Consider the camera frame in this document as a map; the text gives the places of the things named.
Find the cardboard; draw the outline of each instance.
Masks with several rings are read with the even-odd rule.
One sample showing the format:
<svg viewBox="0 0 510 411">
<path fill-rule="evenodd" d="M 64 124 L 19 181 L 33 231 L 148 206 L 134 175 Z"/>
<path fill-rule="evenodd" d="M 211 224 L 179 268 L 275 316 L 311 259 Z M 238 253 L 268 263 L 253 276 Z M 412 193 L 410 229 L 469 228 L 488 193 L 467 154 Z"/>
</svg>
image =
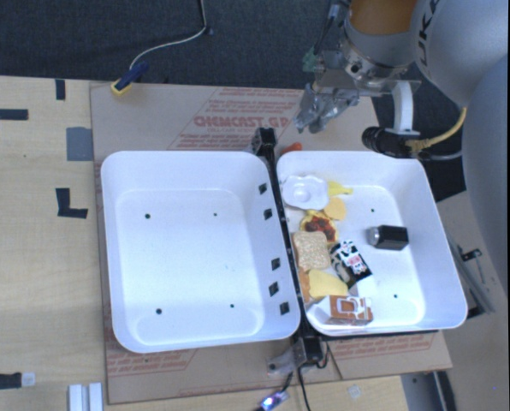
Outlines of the cardboard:
<svg viewBox="0 0 510 411">
<path fill-rule="evenodd" d="M 92 84 L 91 109 L 104 340 L 110 404 L 239 390 L 278 388 L 283 376 L 267 373 L 267 360 L 289 340 L 133 354 L 115 339 L 110 322 L 100 168 L 124 150 L 215 151 L 247 149 L 254 131 L 276 131 L 276 153 L 295 142 L 306 150 L 363 151 L 361 134 L 377 125 L 369 98 L 331 121 L 325 132 L 299 134 L 291 118 L 302 91 L 135 84 L 120 98 L 110 83 Z M 305 375 L 309 383 L 369 378 L 451 367 L 441 332 L 403 337 L 360 337 L 329 342 L 333 364 Z"/>
</svg>

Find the white cable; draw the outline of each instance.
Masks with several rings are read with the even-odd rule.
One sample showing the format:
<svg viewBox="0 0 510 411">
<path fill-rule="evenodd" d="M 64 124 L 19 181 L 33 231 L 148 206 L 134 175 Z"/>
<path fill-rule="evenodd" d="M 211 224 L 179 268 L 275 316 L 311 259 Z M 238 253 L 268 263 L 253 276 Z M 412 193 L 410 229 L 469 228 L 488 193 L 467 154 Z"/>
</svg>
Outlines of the white cable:
<svg viewBox="0 0 510 411">
<path fill-rule="evenodd" d="M 144 55 L 146 55 L 147 53 L 150 53 L 152 51 L 157 51 L 158 49 L 163 49 L 164 47 L 170 47 L 171 45 L 181 45 L 181 44 L 184 44 L 188 41 L 191 41 L 193 39 L 196 39 L 197 37 L 199 37 L 202 33 L 205 32 L 205 29 L 207 28 L 207 21 L 205 19 L 205 5 L 204 5 L 204 0 L 200 0 L 200 6 L 201 6 L 201 9 L 202 9 L 202 19 L 204 21 L 204 26 L 202 27 L 202 29 L 198 32 L 198 33 L 195 33 L 192 37 L 188 37 L 188 38 L 185 38 L 185 39 L 179 39 L 177 41 L 172 41 L 171 43 L 165 43 L 165 44 L 162 44 L 162 45 L 157 45 L 155 47 L 151 47 L 150 49 L 147 49 L 146 51 L 143 51 L 141 53 L 138 54 L 138 56 L 135 57 L 135 59 L 132 61 L 132 63 L 129 65 L 129 68 L 131 69 L 135 63 Z"/>
</svg>

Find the white tray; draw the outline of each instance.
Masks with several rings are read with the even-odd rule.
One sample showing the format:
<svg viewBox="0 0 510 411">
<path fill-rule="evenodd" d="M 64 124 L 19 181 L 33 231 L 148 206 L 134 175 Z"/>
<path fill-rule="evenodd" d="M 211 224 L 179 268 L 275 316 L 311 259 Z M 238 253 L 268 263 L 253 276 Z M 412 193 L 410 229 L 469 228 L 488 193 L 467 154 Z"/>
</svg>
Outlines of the white tray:
<svg viewBox="0 0 510 411">
<path fill-rule="evenodd" d="M 467 314 L 466 298 L 449 250 L 427 176 L 419 161 L 374 152 L 290 152 L 277 164 L 278 178 L 317 176 L 353 188 L 339 195 L 347 216 L 336 226 L 351 240 L 372 272 L 358 283 L 359 296 L 371 298 L 374 320 L 365 326 L 327 325 L 316 305 L 307 304 L 311 325 L 333 337 L 450 329 Z M 301 210 L 286 206 L 288 230 L 299 229 Z M 368 229 L 407 228 L 401 251 L 377 249 Z"/>
<path fill-rule="evenodd" d="M 246 152 L 116 152 L 101 169 L 113 330 L 159 352 L 291 336 L 268 170 Z"/>
</svg>

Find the yellow cable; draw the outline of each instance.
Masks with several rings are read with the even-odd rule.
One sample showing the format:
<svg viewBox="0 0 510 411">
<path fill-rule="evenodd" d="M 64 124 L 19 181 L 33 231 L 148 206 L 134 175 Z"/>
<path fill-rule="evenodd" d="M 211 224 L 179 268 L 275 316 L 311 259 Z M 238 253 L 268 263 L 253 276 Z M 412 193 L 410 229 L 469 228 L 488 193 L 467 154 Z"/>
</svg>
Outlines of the yellow cable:
<svg viewBox="0 0 510 411">
<path fill-rule="evenodd" d="M 466 107 L 460 110 L 460 116 L 459 120 L 454 124 L 454 126 L 449 129 L 446 133 L 443 133 L 442 135 L 438 135 L 436 137 L 432 137 L 431 139 L 423 139 L 423 140 L 407 140 L 406 146 L 411 148 L 411 152 L 418 152 L 422 151 L 423 149 L 429 148 L 430 146 L 435 145 L 436 143 L 439 143 L 440 141 L 444 141 L 445 139 L 448 139 L 456 133 L 464 123 L 464 119 L 466 118 Z"/>
</svg>

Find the wooden surface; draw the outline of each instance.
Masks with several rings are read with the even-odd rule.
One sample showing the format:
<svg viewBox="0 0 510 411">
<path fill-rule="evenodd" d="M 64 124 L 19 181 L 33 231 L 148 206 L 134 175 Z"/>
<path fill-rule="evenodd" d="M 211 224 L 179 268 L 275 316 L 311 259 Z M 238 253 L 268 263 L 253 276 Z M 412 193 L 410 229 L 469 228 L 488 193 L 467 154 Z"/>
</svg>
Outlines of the wooden surface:
<svg viewBox="0 0 510 411">
<path fill-rule="evenodd" d="M 33 387 L 0 390 L 0 410 L 65 410 L 68 385 L 105 385 L 93 163 L 66 152 L 67 128 L 91 128 L 89 82 L 68 80 L 66 90 L 60 101 L 54 80 L 0 76 L 0 108 L 29 111 L 26 122 L 0 121 L 0 373 L 36 375 Z M 56 188 L 70 188 L 71 207 L 89 209 L 87 218 L 58 217 Z M 288 391 L 279 409 L 305 409 L 300 388 Z M 105 409 L 255 409 L 270 392 Z M 399 377 L 314 384 L 307 394 L 314 411 L 407 410 Z"/>
</svg>

